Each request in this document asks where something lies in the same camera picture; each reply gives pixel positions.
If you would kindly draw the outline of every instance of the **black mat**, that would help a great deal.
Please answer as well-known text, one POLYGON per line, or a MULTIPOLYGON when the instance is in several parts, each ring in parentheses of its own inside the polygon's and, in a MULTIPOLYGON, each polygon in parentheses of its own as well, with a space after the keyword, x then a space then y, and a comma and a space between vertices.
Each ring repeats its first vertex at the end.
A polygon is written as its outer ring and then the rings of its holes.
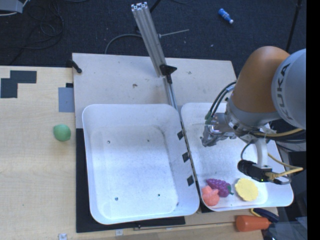
POLYGON ((84 130, 76 129, 76 232, 94 232, 104 230, 173 226, 186 224, 185 217, 168 217, 140 220, 129 223, 104 225, 98 223, 90 213, 88 175, 84 130))

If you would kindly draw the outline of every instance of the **table top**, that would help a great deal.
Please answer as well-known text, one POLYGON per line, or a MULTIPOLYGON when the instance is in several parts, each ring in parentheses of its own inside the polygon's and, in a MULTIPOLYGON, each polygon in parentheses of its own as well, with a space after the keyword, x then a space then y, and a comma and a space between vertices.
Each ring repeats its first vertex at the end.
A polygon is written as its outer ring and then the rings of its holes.
MULTIPOLYGON (((227 63, 229 70, 232 64, 227 63)), ((237 215, 247 209, 186 216, 171 227, 76 232, 76 119, 59 109, 59 88, 74 81, 74 69, 0 66, 0 79, 11 71, 36 72, 36 83, 17 83, 17 97, 0 98, 0 231, 3 239, 263 239, 261 231, 238 232, 237 215), (66 124, 71 138, 55 139, 53 127, 66 124)))

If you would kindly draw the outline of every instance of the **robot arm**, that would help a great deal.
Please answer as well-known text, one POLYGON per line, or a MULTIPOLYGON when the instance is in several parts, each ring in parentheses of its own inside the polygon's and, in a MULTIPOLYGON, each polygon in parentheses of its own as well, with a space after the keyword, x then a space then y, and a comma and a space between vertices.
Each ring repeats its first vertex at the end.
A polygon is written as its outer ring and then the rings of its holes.
POLYGON ((261 47, 250 55, 233 84, 226 86, 207 114, 202 144, 210 147, 236 137, 255 144, 257 163, 241 160, 238 169, 259 182, 268 181, 272 169, 267 164, 267 143, 259 136, 270 134, 265 125, 284 119, 306 130, 306 49, 290 55, 277 47, 261 47), (226 111, 213 111, 231 91, 226 111))

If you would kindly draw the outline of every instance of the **green ball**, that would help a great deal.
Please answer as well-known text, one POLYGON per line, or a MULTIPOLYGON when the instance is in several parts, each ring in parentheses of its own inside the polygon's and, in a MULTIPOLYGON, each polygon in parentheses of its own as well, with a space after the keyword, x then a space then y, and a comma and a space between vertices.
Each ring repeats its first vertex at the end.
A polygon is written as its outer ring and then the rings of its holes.
POLYGON ((53 134, 58 141, 65 142, 70 140, 71 130, 65 124, 58 124, 53 127, 53 134))

